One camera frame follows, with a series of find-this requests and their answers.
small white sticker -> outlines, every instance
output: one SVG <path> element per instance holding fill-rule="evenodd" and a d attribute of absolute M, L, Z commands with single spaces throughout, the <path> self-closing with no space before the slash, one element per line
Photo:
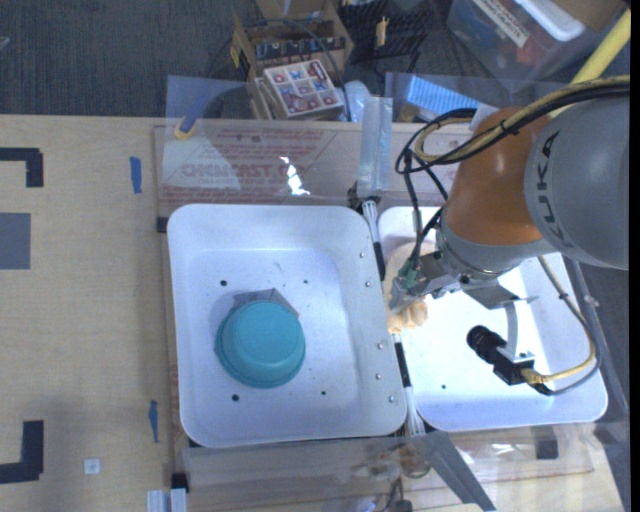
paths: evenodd
<path fill-rule="evenodd" d="M 518 48 L 524 46 L 531 34 L 499 0 L 473 0 L 473 3 L 502 29 Z"/>
<path fill-rule="evenodd" d="M 84 459 L 85 475 L 97 475 L 101 469 L 100 459 Z"/>

wooden surface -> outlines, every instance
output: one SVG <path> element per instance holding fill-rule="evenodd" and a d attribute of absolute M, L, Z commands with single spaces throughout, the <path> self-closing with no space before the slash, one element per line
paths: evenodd
<path fill-rule="evenodd" d="M 0 211 L 31 214 L 31 268 L 0 270 L 0 464 L 19 460 L 23 421 L 45 424 L 44 473 L 0 485 L 0 510 L 144 511 L 147 491 L 168 484 L 173 450 L 152 138 L 162 124 L 0 116 L 0 145 L 38 147 L 45 165 L 45 186 L 36 189 L 25 187 L 24 164 L 0 162 Z M 140 194 L 129 157 L 142 163 Z M 147 417 L 151 400 L 159 443 Z M 602 447 L 594 442 L 588 452 L 593 471 L 485 489 L 499 510 L 622 510 Z M 87 476 L 83 461 L 92 457 L 102 472 Z M 416 510 L 455 503 L 442 488 L 407 497 Z"/>

blue round object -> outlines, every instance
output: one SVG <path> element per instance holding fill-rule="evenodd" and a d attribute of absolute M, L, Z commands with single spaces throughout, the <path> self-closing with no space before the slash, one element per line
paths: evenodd
<path fill-rule="evenodd" d="M 254 388 L 274 388 L 300 370 L 305 340 L 296 315 L 258 300 L 231 311 L 218 328 L 215 351 L 224 369 Z"/>

gray square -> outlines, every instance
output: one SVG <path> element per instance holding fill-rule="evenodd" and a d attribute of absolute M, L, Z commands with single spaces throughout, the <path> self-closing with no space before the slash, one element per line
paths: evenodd
<path fill-rule="evenodd" d="M 0 212 L 0 270 L 31 267 L 31 214 Z"/>

white tray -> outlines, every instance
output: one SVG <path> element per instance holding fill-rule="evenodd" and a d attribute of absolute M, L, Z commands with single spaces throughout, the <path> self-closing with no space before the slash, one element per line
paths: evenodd
<path fill-rule="evenodd" d="M 198 204 L 178 209 L 167 232 L 180 416 L 192 440 L 215 448 L 386 435 L 402 425 L 402 381 L 361 216 Z M 307 353 L 293 380 L 255 389 L 226 373 L 214 337 L 235 294 L 270 288 L 300 314 Z"/>
<path fill-rule="evenodd" d="M 437 208 L 422 208 L 426 223 Z M 415 241 L 411 208 L 399 207 L 380 215 L 383 252 Z M 435 243 L 434 233 L 427 238 Z M 547 257 L 565 290 L 575 302 L 562 257 Z M 387 278 L 394 276 L 387 273 Z M 525 261 L 499 279 L 520 297 L 538 296 L 518 306 L 519 345 L 536 355 L 535 368 L 556 372 L 581 363 L 588 340 L 567 306 L 558 298 L 538 261 Z M 555 397 L 537 393 L 525 384 L 508 386 L 466 343 L 469 330 L 484 325 L 507 336 L 504 310 L 489 311 L 462 292 L 434 300 L 427 298 L 429 318 L 402 341 L 420 415 L 446 431 L 471 431 L 532 425 L 582 423 L 598 419 L 607 407 L 607 393 L 598 372 L 589 381 Z M 572 379 L 558 381 L 558 386 Z"/>

